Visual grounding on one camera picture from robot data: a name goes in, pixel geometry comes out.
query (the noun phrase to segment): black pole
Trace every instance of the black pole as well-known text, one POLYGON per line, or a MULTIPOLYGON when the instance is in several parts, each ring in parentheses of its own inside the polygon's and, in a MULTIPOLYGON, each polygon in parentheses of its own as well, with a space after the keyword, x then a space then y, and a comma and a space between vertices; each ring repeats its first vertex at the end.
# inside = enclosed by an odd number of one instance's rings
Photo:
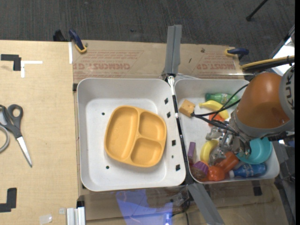
POLYGON ((260 5, 258 5, 258 7, 248 16, 246 17, 247 21, 250 21, 252 16, 267 2, 268 0, 264 0, 262 1, 262 3, 260 5))

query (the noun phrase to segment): yellow banana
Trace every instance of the yellow banana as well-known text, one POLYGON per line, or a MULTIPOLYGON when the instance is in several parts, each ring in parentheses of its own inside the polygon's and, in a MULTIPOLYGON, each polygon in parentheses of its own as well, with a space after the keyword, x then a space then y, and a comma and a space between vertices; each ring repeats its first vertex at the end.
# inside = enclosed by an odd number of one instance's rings
POLYGON ((216 139, 207 141, 201 149, 200 161, 204 161, 208 163, 210 158, 210 153, 218 145, 218 143, 219 142, 216 139))
MULTIPOLYGON (((221 109, 222 106, 223 106, 222 104, 220 104, 216 101, 213 101, 213 100, 208 100, 205 103, 199 103, 199 107, 207 107, 207 108, 212 109, 214 111, 217 111, 217 110, 221 109)), ((225 120, 227 118, 229 118, 229 114, 228 114, 228 111, 226 109, 219 112, 219 114, 225 120)))

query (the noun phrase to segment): teal bowl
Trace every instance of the teal bowl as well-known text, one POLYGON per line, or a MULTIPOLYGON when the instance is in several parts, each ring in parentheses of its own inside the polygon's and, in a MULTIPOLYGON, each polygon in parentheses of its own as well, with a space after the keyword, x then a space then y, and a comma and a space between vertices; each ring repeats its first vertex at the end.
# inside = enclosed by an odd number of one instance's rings
POLYGON ((268 160, 273 149, 272 143, 268 140, 267 137, 263 139, 256 138, 251 140, 250 147, 251 155, 248 158, 246 158, 245 156, 241 157, 237 155, 240 161, 243 161, 244 163, 248 164, 263 163, 266 160, 268 160))

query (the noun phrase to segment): table surface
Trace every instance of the table surface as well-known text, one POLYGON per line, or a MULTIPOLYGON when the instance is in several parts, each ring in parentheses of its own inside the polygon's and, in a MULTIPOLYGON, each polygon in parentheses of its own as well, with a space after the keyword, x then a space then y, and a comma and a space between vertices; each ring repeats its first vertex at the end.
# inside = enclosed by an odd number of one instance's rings
MULTIPOLYGON (((125 57, 127 64, 137 66, 139 63, 150 61, 164 66, 165 45, 143 44, 129 42, 88 41, 100 51, 120 51, 126 45, 126 50, 142 51, 139 57, 125 57)), ((78 123, 76 117, 76 98, 73 92, 75 79, 91 76, 91 73, 81 73, 83 77, 74 77, 73 65, 69 56, 70 43, 37 42, 37 41, 0 41, 1 54, 17 54, 22 61, 42 61, 42 64, 26 64, 25 77, 21 78, 20 71, 13 71, 12 61, 0 61, 0 103, 6 107, 18 104, 23 107, 24 115, 21 131, 32 160, 32 168, 28 165, 21 149, 12 135, 8 148, 0 153, 2 165, 0 167, 0 203, 6 203, 7 189, 17 188, 16 208, 11 212, 0 213, 0 224, 39 224, 39 217, 52 215, 52 224, 66 224, 65 215, 59 214, 60 208, 75 208, 80 195, 94 196, 94 193, 82 188, 78 156, 78 123)), ((190 54, 193 49, 219 50, 223 47, 205 45, 182 45, 182 60, 191 64, 190 54)), ((73 50, 74 71, 78 71, 79 54, 73 50)), ((108 63, 105 58, 97 58, 99 63, 108 63)), ((195 68, 203 69, 207 64, 198 57, 194 64, 187 66, 187 71, 194 72, 195 68)), ((135 74, 142 75, 143 70, 134 67, 129 69, 135 74)), ((116 75, 118 77, 134 77, 129 73, 103 73, 102 75, 116 75)), ((234 189, 241 192, 237 195, 232 187, 215 185, 211 187, 211 198, 226 224, 288 224, 280 195, 273 184, 273 180, 261 182, 263 196, 254 196, 245 192, 249 184, 237 183, 234 189)), ((126 224, 126 220, 116 218, 121 216, 116 201, 97 203, 98 215, 109 219, 95 221, 88 224, 126 224)), ((86 211, 87 217, 92 218, 95 211, 86 211)), ((185 215, 174 218, 173 224, 186 224, 185 215)), ((199 211, 189 212, 190 224, 205 224, 199 211)))

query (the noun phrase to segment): scissors handle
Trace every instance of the scissors handle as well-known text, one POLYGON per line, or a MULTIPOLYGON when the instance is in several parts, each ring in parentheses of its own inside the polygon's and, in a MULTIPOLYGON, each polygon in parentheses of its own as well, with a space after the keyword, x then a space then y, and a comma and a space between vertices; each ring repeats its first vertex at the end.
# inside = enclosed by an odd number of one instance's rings
MULTIPOLYGON (((20 107, 18 105, 11 105, 11 106, 9 106, 9 107, 11 107, 11 109, 10 109, 11 112, 10 113, 13 113, 15 108, 19 109, 18 107, 20 107)), ((15 138, 21 137, 22 134, 21 134, 21 131, 20 131, 20 123, 21 123, 21 117, 23 115, 23 109, 22 108, 20 109, 20 114, 17 117, 14 116, 13 114, 12 114, 12 117, 11 117, 10 113, 8 112, 8 109, 3 105, 0 105, 0 111, 1 110, 3 112, 4 119, 6 120, 6 124, 3 124, 3 123, 0 122, 0 125, 5 127, 7 130, 11 131, 14 134, 15 138), (17 120, 17 124, 19 125, 19 127, 15 126, 12 123, 12 121, 14 122, 15 120, 17 120)))

